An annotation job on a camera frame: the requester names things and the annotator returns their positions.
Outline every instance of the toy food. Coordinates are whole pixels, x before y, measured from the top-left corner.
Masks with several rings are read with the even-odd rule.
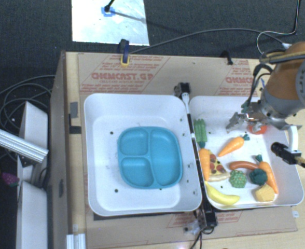
[[[260,135],[260,134],[264,134],[267,131],[267,126],[261,126],[261,129],[257,132],[253,131],[253,126],[252,125],[248,125],[248,130],[250,131],[250,133],[255,134],[255,135]]]
[[[199,150],[199,157],[204,180],[208,181],[210,175],[210,151],[205,148],[201,148]]]
[[[269,202],[274,200],[275,192],[271,186],[264,184],[261,188],[255,191],[255,196],[259,202]]]
[[[230,183],[235,188],[244,188],[247,182],[246,175],[242,171],[231,171]]]
[[[240,200],[239,196],[236,195],[225,195],[219,192],[216,188],[205,182],[205,186],[207,188],[208,197],[210,197],[213,201],[223,204],[223,205],[233,205]]]
[[[238,168],[245,168],[245,169],[253,170],[253,169],[257,169],[258,165],[255,163],[249,162],[249,161],[239,160],[239,161],[231,162],[229,165],[229,168],[231,170],[235,170]]]
[[[194,133],[196,141],[198,142],[200,148],[205,147],[205,142],[208,141],[205,130],[205,122],[203,119],[194,120]]]
[[[247,134],[245,134],[244,136],[235,137],[221,150],[218,156],[222,157],[241,148],[244,145],[245,140],[249,140],[249,136]]]
[[[268,180],[267,173],[262,169],[254,169],[249,177],[253,184],[264,185]]]
[[[217,160],[216,155],[210,150],[210,176],[209,182],[217,182],[230,178],[230,173],[225,170],[223,165]]]
[[[260,162],[258,167],[260,169],[264,170],[267,174],[267,177],[268,177],[267,184],[272,187],[272,189],[274,190],[275,193],[278,193],[278,186],[276,183],[276,179],[275,179],[275,176],[273,175],[273,172],[272,172],[272,169],[271,169],[269,163],[263,161],[261,155],[257,155],[255,157],[255,159]]]

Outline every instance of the black carpet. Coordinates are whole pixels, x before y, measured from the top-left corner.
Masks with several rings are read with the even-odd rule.
[[[144,0],[151,45],[192,32],[246,28],[289,33],[293,30],[297,0]],[[22,80],[52,75],[61,50],[116,52],[116,45],[72,42],[71,0],[0,0],[0,91]],[[234,58],[258,58],[257,33],[223,31],[204,33],[142,51],[141,54],[218,57],[227,50]],[[305,0],[301,0],[297,32],[276,35],[286,43],[305,40]],[[261,49],[280,48],[262,36]],[[130,50],[140,49],[131,46]],[[52,79],[35,81],[46,88]],[[22,88],[16,96],[33,96],[35,88]],[[0,109],[5,94],[0,95]],[[47,104],[48,97],[42,97]],[[20,112],[12,117],[20,124]],[[4,157],[3,172],[16,173],[16,163]],[[16,188],[0,179],[0,248],[15,248]]]

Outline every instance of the blue divided plate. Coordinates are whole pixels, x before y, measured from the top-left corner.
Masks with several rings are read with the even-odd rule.
[[[166,188],[183,176],[183,162],[176,136],[161,127],[134,127],[118,139],[122,179],[130,186]]]

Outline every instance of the toy broccoli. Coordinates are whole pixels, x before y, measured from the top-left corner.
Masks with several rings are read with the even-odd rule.
[[[264,185],[268,180],[267,173],[262,169],[254,169],[249,177],[253,184]]]
[[[235,188],[244,188],[247,182],[246,175],[242,171],[233,170],[230,177],[230,183]]]

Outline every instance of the toy pizza slice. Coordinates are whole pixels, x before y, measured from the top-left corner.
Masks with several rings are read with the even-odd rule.
[[[219,162],[216,155],[210,150],[210,175],[208,182],[217,182],[230,178],[230,173],[227,172],[224,166]]]

